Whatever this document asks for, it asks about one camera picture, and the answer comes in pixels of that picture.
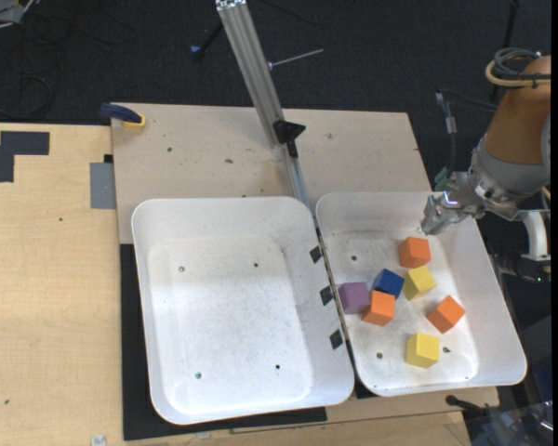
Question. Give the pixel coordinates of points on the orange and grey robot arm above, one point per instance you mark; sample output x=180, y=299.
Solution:
x=521, y=123

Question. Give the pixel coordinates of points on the orange cube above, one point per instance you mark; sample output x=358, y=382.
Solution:
x=379, y=308
x=414, y=252
x=446, y=314

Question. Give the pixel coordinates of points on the purple cube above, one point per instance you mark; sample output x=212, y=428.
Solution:
x=353, y=297

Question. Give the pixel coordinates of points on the yellow cube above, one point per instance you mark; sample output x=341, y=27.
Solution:
x=421, y=350
x=419, y=282

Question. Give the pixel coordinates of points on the pale wood board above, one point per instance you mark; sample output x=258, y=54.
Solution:
x=190, y=156

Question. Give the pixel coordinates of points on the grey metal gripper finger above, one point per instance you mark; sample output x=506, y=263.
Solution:
x=430, y=216
x=452, y=219

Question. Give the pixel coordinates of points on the white plastic tray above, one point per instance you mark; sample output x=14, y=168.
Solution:
x=228, y=314
x=400, y=370

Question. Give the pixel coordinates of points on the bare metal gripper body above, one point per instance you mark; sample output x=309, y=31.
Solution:
x=474, y=195

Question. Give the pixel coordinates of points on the black cylinder on white bracket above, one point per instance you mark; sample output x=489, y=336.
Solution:
x=535, y=249

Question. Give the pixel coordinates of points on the blue cube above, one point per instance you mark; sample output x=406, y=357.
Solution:
x=388, y=282

